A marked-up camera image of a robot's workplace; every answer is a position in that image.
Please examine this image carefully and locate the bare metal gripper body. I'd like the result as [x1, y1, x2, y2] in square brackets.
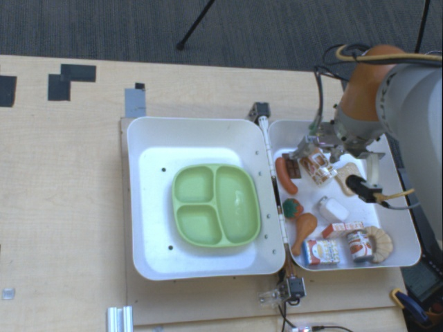
[309, 120, 372, 157]

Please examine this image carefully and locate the tan bread slice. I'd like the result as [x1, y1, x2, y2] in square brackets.
[334, 161, 365, 197]

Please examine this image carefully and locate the brown chocolate bar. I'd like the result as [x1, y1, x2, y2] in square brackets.
[281, 153, 303, 181]

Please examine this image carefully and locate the white and brown carton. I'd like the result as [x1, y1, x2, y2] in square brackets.
[298, 149, 339, 187]

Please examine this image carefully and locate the orange sausage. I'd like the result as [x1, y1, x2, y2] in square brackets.
[274, 156, 299, 196]

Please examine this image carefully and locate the thin black and white rod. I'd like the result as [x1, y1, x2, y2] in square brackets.
[257, 115, 290, 255]

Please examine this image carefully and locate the white plastic bottle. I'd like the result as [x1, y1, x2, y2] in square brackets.
[317, 195, 350, 223]

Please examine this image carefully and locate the red and green strawberry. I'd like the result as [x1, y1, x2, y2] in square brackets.
[281, 197, 305, 220]

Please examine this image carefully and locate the red and white carton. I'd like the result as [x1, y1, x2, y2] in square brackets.
[320, 221, 365, 240]

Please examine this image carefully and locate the orange chicken drumstick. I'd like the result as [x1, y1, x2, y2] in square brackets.
[290, 212, 318, 257]

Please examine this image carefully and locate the white plastic tray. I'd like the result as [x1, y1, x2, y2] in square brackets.
[126, 116, 287, 282]
[268, 118, 423, 272]

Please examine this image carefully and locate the green divided plate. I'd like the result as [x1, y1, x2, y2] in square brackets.
[171, 163, 262, 248]

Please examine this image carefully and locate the red and white can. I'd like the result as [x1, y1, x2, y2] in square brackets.
[346, 229, 374, 264]

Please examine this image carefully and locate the blue and white carton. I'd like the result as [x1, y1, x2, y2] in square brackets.
[301, 238, 341, 267]

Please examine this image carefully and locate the tan croissant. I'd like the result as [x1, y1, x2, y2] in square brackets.
[363, 225, 395, 264]

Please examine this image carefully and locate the black tripod leg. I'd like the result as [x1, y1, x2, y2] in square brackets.
[414, 0, 437, 54]
[175, 0, 232, 51]

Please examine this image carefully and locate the pale wood board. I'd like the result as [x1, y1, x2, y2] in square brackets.
[120, 115, 406, 326]

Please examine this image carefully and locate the black cylinder on white bracket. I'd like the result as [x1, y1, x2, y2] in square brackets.
[345, 152, 385, 204]

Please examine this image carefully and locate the black block with thin wires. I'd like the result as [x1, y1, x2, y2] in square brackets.
[249, 102, 271, 121]
[284, 276, 307, 304]

